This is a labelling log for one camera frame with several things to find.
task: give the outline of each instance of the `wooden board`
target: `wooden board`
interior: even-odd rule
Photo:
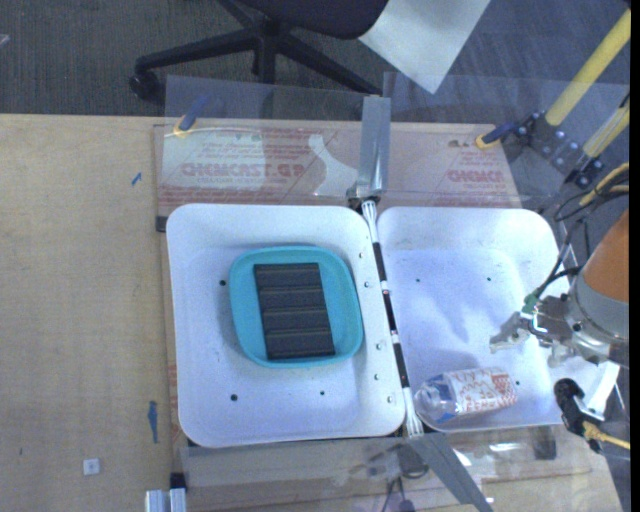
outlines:
[[[156,121],[0,116],[3,510],[142,510],[169,485]]]

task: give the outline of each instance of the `chair leg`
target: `chair leg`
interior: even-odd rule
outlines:
[[[251,28],[256,25],[257,20],[252,18],[242,7],[236,4],[233,0],[218,0],[218,4],[226,9],[226,11],[233,16],[240,25],[244,28]]]
[[[382,94],[381,89],[378,87],[371,85],[344,66],[334,62],[326,55],[291,35],[280,39],[278,50],[282,55],[335,80],[349,89],[369,94]]]
[[[143,74],[153,68],[255,50],[259,40],[260,30],[258,28],[242,29],[231,34],[210,37],[195,43],[139,57],[136,60],[135,73]]]
[[[252,71],[263,84],[275,83],[279,42],[282,37],[286,37],[287,32],[287,27],[277,21],[265,20],[262,24],[262,38],[255,52]]]

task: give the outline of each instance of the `white tray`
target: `white tray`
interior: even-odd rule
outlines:
[[[525,295],[547,277],[558,248],[547,222],[528,210],[408,208],[378,220],[391,300],[412,391],[444,371],[501,366],[517,384],[518,402],[501,411],[430,425],[441,431],[561,423],[554,383],[571,377],[590,395],[604,376],[576,357],[550,369],[548,350],[532,336],[491,354],[489,339]],[[566,292],[565,279],[550,295]]]
[[[178,414],[192,441],[226,447],[375,437],[402,424],[400,379],[369,231],[361,216],[342,207],[186,205],[169,217],[167,243]],[[228,281],[240,254],[285,244],[324,247],[350,268],[365,332],[351,359],[273,369],[242,352],[228,286],[221,281]]]

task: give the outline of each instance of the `yellow pole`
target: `yellow pole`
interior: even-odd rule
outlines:
[[[611,142],[629,126],[630,97],[616,109],[613,115],[582,146],[582,151],[590,158],[597,158]]]
[[[564,121],[630,38],[631,9],[627,9],[545,114],[545,119],[551,126],[559,126]]]

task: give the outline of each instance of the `office chair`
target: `office chair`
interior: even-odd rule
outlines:
[[[237,1],[259,11],[260,19],[256,22],[255,17],[241,8]],[[290,32],[299,27],[337,39],[356,39],[373,26],[388,0],[237,1],[218,0],[242,25],[242,29],[138,58],[134,75],[129,79],[132,91],[141,99],[157,96],[160,83],[150,71],[153,68],[252,51],[252,72],[263,83],[275,83],[276,56],[280,54],[354,91],[381,93],[378,87]]]

